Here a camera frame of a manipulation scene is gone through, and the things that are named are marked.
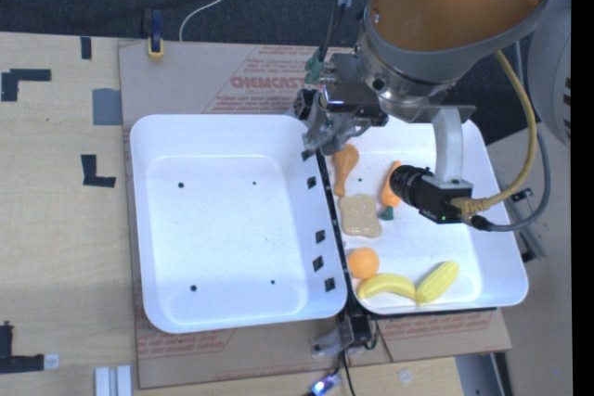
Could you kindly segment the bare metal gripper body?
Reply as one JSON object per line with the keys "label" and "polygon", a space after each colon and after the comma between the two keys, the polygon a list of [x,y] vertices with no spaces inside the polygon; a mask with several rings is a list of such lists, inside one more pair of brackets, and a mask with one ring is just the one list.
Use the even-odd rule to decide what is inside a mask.
{"label": "bare metal gripper body", "polygon": [[406,76],[373,56],[339,53],[323,70],[323,105],[329,112],[348,113],[386,123],[387,115],[408,123],[430,122],[443,110],[449,86]]}

